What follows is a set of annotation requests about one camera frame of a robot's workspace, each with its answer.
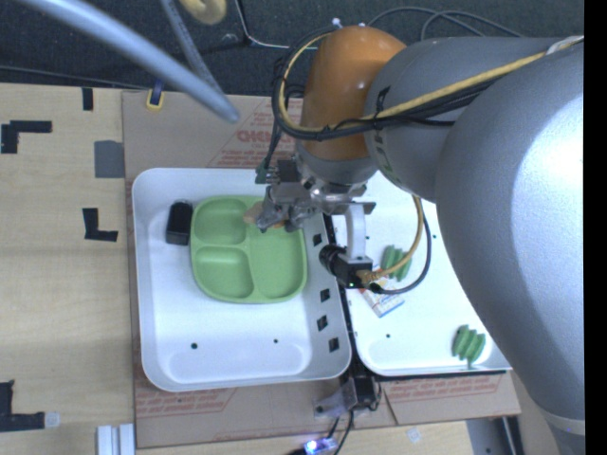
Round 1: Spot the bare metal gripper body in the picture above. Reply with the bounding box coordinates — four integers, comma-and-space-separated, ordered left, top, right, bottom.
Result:
263, 158, 370, 218

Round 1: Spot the tan toy bread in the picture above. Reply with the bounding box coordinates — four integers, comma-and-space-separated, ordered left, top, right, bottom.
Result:
243, 200, 291, 231

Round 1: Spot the green divided plate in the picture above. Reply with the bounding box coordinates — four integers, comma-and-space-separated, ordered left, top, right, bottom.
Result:
189, 195, 309, 304

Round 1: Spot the black rectangular box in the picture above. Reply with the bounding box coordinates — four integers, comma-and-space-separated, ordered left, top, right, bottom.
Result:
164, 199, 194, 246

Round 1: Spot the green ribbed toy vegetable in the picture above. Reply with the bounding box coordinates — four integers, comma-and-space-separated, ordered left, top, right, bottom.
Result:
451, 324, 487, 367
380, 245, 414, 283

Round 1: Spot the brown cardboard board red print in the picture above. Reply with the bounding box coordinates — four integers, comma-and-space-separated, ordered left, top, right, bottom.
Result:
120, 90, 523, 449

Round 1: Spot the white printed packet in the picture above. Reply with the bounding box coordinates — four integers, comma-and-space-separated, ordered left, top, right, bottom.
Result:
359, 275, 406, 320

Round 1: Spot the white plastic tray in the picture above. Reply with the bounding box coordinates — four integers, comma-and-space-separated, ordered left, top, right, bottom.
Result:
330, 186, 514, 377
131, 167, 353, 393

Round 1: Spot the black cylinder on white bracket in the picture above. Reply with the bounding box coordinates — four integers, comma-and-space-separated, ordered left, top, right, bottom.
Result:
318, 200, 377, 289

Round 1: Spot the black block with wires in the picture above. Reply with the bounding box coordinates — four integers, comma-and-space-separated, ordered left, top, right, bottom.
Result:
312, 375, 381, 419

